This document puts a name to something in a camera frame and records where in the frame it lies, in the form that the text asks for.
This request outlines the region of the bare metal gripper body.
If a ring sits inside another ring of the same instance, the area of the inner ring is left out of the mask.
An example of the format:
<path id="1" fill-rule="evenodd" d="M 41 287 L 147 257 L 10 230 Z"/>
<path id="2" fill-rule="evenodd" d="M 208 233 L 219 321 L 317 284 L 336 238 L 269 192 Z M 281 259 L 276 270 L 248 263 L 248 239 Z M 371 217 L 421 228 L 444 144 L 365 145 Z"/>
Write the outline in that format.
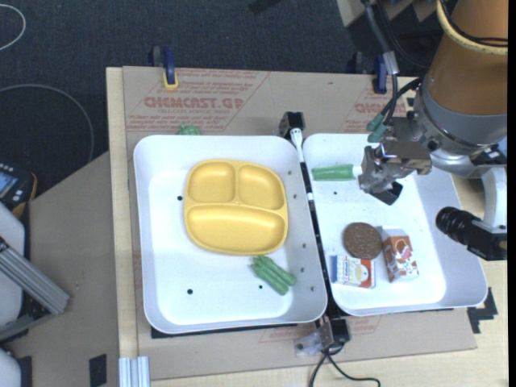
<path id="1" fill-rule="evenodd" d="M 506 167 L 497 144 L 468 142 L 425 116 L 393 118 L 381 137 L 378 157 L 421 175 L 437 168 L 462 178 L 480 178 L 490 169 Z"/>

